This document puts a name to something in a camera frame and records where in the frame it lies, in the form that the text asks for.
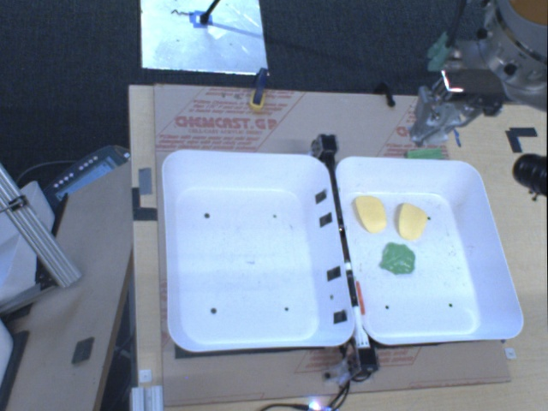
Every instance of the white tray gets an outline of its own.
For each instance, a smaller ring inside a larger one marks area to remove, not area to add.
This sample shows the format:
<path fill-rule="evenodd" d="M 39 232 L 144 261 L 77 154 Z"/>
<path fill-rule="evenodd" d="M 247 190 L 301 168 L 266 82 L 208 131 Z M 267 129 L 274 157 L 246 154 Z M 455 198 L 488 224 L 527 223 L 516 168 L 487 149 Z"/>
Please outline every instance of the white tray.
<path fill-rule="evenodd" d="M 316 158 L 179 151 L 164 161 L 163 182 L 175 343 L 211 351 L 349 339 L 337 216 Z M 326 215 L 332 222 L 320 227 Z M 341 276 L 328 280 L 337 267 Z"/>
<path fill-rule="evenodd" d="M 520 305 L 476 169 L 460 161 L 345 158 L 337 182 L 370 337 L 383 344 L 440 343 L 508 339 L 521 331 Z M 383 232 L 360 226 L 352 203 L 361 194 L 383 202 Z M 416 241 L 396 230 L 404 202 L 430 218 Z M 412 273 L 379 266 L 388 242 L 415 253 Z"/>
<path fill-rule="evenodd" d="M 337 182 L 372 338 L 440 343 L 519 333 L 519 303 L 471 166 L 347 158 Z M 324 347 L 350 338 L 354 317 L 331 183 L 316 158 L 179 151 L 164 161 L 163 187 L 168 327 L 177 345 Z M 360 194 L 383 201 L 389 224 L 382 233 L 360 226 L 352 207 Z M 397 234 L 403 202 L 431 217 L 417 241 Z M 379 267 L 388 242 L 415 252 L 413 273 Z"/>

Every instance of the black carpet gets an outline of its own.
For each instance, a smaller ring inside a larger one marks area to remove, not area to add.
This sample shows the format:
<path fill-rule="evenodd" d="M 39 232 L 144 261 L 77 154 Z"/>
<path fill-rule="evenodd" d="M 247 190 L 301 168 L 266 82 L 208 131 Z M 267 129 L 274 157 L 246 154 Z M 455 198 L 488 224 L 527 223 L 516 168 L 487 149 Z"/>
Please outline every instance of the black carpet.
<path fill-rule="evenodd" d="M 259 1 L 269 87 L 372 92 L 383 80 L 399 94 L 437 79 L 426 72 L 426 51 L 456 6 L 456 0 Z M 480 1 L 467 7 L 458 38 L 472 38 L 481 26 Z M 13 177 L 34 164 L 128 146 L 131 84 L 253 80 L 142 69 L 140 0 L 0 0 L 0 9 L 0 163 Z M 48 176 L 36 170 L 26 177 L 32 179 Z"/>

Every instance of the red strip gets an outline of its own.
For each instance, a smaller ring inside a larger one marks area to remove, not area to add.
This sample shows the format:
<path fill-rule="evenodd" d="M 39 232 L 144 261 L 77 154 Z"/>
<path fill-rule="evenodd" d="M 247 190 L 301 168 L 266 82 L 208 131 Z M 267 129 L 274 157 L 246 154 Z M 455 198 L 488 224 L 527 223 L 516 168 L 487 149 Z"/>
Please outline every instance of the red strip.
<path fill-rule="evenodd" d="M 366 306 L 363 304 L 363 297 L 361 296 L 360 282 L 356 280 L 356 292 L 358 293 L 358 302 L 360 303 L 360 312 L 362 315 L 366 314 Z"/>

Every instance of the white container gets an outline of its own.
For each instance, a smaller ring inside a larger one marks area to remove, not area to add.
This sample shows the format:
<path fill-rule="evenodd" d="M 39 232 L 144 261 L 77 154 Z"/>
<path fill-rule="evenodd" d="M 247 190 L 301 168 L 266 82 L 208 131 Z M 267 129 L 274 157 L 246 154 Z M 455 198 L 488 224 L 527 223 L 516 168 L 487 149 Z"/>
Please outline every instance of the white container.
<path fill-rule="evenodd" d="M 510 338 L 521 310 L 479 174 L 461 162 L 347 158 L 337 168 L 367 333 L 380 343 Z M 337 346 L 354 331 L 327 169 L 304 155 L 179 151 L 163 166 L 168 326 L 190 351 Z M 379 197 L 387 228 L 366 232 L 352 202 Z M 404 241 L 395 211 L 431 217 Z M 407 244 L 415 271 L 379 267 Z"/>

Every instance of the cardboard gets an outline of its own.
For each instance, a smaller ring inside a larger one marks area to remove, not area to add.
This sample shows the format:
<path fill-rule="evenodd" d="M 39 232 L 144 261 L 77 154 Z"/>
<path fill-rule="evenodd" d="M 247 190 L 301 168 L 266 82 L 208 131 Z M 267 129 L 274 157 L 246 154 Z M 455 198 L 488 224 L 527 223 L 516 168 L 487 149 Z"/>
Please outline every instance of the cardboard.
<path fill-rule="evenodd" d="M 164 404 L 166 406 L 337 393 L 326 380 L 342 356 L 338 348 L 221 354 L 177 350 L 166 326 L 165 245 L 160 166 L 182 148 L 308 153 L 318 134 L 336 134 L 337 159 L 350 155 L 402 157 L 414 98 L 267 91 L 265 107 L 248 107 L 251 90 L 156 86 L 156 171 Z M 352 391 L 402 390 L 510 381 L 500 342 L 456 342 L 380 348 L 380 369 Z"/>

